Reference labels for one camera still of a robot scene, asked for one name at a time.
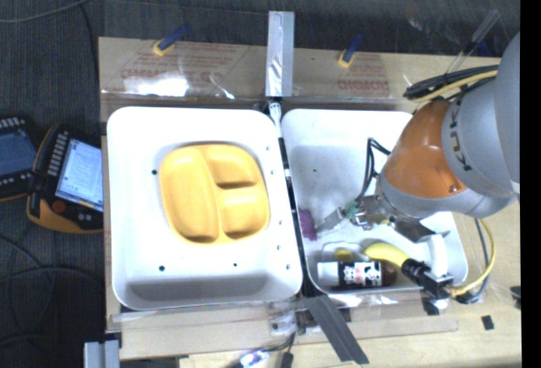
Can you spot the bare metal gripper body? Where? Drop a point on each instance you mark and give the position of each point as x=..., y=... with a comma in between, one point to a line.
x=373, y=209

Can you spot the white plastic tray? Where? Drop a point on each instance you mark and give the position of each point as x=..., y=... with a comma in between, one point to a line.
x=334, y=163
x=139, y=197

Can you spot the yellow banana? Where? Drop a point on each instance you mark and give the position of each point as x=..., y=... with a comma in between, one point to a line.
x=384, y=251

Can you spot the brown cardboard board, red print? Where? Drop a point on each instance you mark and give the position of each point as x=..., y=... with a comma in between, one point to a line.
x=194, y=74

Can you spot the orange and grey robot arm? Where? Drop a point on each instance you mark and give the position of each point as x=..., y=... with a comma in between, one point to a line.
x=427, y=171

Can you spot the black cylinder on white bracket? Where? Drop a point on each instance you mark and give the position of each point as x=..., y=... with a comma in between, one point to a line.
x=438, y=256

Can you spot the dark bottle with white cap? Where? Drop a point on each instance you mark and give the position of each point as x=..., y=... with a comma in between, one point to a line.
x=359, y=274

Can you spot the small yellow rounded block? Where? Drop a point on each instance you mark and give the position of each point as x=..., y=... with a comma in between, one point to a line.
x=343, y=254

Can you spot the yellow divided plate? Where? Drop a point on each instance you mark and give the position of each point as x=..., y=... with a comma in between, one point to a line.
x=190, y=188

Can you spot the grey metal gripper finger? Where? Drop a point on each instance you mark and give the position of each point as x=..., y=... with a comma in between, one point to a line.
x=331, y=221
x=416, y=230

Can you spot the purple grapes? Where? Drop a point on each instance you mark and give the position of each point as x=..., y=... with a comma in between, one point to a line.
x=308, y=224

